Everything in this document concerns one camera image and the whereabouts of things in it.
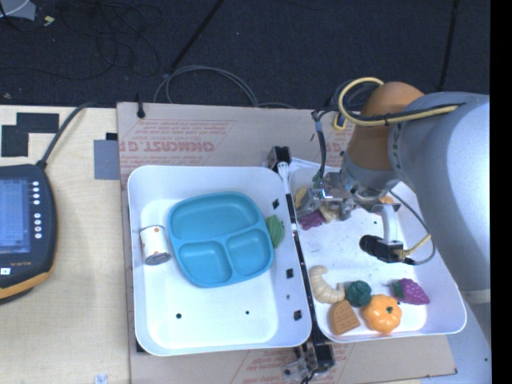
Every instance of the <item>black tape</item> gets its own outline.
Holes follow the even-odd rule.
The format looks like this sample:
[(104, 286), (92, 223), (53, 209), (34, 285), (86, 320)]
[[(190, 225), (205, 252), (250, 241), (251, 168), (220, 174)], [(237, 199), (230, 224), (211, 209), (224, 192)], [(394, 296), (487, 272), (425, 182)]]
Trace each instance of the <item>black tape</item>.
[(16, 125), (20, 130), (28, 133), (56, 134), (58, 131), (58, 114), (18, 112), (16, 114)]
[(29, 133), (55, 134), (58, 131), (58, 114), (18, 112), (16, 125), (2, 126), (2, 156), (28, 157)]
[(28, 157), (29, 135), (16, 125), (2, 126), (2, 156)]

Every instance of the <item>white surface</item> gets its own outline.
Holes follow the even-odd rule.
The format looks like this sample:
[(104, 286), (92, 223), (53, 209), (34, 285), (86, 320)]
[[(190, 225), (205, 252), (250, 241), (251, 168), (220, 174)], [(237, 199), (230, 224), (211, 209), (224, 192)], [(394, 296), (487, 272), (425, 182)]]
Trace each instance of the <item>white surface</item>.
[[(289, 226), (268, 271), (233, 285), (196, 287), (175, 258), (156, 266), (144, 264), (141, 229), (166, 228), (168, 213), (177, 202), (223, 191), (243, 193), (264, 218), (276, 214), (290, 223), (282, 180), (267, 168), (143, 166), (128, 180), (135, 333), (148, 353), (168, 356), (297, 346), (310, 335), (310, 312)], [(293, 269), (292, 278), (286, 276), (288, 269)], [(294, 320), (298, 310), (302, 317)]]
[[(295, 194), (301, 187), (310, 186), (317, 171), (314, 168), (296, 169), (290, 177), (292, 193)], [(414, 197), (412, 191), (403, 184), (396, 186), (394, 191), (407, 202)], [(425, 235), (425, 231), (404, 206), (398, 210), (397, 216), (398, 240), (404, 242), (404, 249), (409, 249)], [(354, 308), (361, 321), (360, 327), (339, 336), (334, 335), (330, 328), (331, 304), (314, 300), (318, 325), (324, 335), (334, 342), (452, 334), (459, 332), (466, 324), (466, 309), (461, 295), (439, 254), (428, 263), (410, 266), (402, 263), (384, 263), (361, 250), (359, 239), (363, 235), (383, 236), (383, 224), (379, 215), (358, 208), (345, 221), (333, 221), (309, 230), (301, 230), (299, 227), (299, 232), (307, 268), (315, 265), (325, 266), (328, 273), (323, 275), (324, 280), (332, 287), (337, 283), (343, 283), (347, 288), (350, 282), (363, 280), (372, 288), (372, 294), (391, 295), (392, 289), (389, 284), (400, 278), (412, 278), (430, 298), (428, 305), (402, 303), (402, 321), (391, 334), (380, 334), (369, 329), (362, 316), (362, 308)], [(411, 258), (417, 261), (427, 258), (430, 255), (430, 247), (430, 243), (425, 244), (414, 252)]]

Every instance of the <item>blue divided plate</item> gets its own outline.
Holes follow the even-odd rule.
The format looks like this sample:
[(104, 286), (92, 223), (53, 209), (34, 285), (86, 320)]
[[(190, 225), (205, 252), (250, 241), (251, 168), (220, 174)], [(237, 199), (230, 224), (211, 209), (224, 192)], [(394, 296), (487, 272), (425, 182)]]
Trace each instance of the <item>blue divided plate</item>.
[(265, 272), (274, 248), (259, 208), (239, 192), (219, 192), (178, 202), (168, 232), (183, 273), (200, 287), (242, 282)]

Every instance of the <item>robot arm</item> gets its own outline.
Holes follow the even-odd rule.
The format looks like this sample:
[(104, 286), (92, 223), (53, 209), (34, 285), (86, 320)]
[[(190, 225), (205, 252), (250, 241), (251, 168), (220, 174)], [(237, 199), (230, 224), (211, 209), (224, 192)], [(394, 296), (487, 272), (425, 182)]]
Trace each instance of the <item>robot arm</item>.
[(400, 181), (416, 193), (432, 241), (490, 344), (490, 97), (424, 95), (388, 82), (372, 93), (361, 115), (391, 121), (453, 104), (451, 112), (426, 118), (356, 126), (340, 180), (366, 207)]

